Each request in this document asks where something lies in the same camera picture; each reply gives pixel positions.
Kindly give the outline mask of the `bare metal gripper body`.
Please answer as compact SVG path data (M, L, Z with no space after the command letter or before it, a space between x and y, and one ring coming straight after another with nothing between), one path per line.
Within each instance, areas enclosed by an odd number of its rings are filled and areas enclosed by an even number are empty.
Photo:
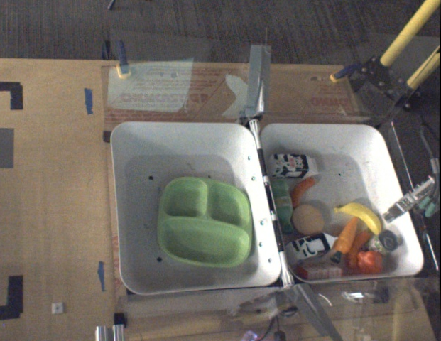
M430 202L430 196L435 190L435 179L429 175L422 183L416 185L406 195L406 201L409 209L425 208Z

